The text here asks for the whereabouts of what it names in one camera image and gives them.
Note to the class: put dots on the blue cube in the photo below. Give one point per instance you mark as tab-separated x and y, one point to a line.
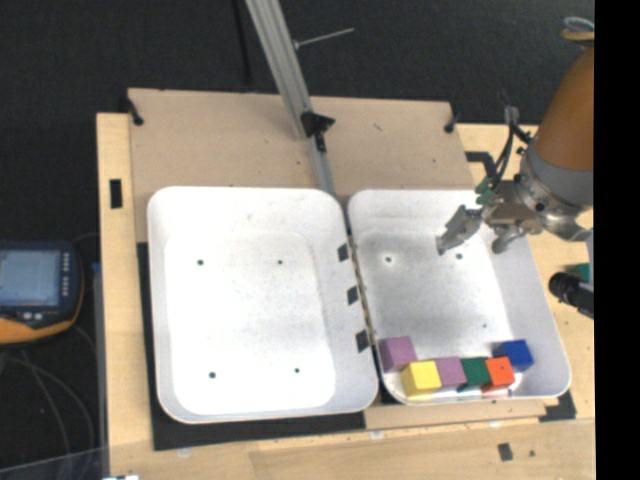
517	352

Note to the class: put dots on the pale brown flat board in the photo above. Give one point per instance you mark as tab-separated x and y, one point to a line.
215	143

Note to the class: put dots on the green cube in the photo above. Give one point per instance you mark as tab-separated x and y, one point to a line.
475	369

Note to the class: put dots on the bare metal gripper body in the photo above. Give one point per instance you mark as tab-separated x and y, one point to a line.
517	214

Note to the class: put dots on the yellow cube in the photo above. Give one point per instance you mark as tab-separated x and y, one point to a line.
421	375

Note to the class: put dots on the orange cube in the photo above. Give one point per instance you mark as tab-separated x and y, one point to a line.
500	370

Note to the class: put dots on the white plastic tray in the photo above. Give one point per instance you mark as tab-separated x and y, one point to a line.
440	298
250	308

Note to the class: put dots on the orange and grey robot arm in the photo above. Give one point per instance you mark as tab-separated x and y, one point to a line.
567	118

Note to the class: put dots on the black cylinder on white bracket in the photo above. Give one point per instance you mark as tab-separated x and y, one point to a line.
570	288

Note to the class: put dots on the purple cube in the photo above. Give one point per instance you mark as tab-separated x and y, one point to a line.
397	352
451	370

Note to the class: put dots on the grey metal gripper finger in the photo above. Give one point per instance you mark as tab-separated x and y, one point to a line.
502	240
457	229

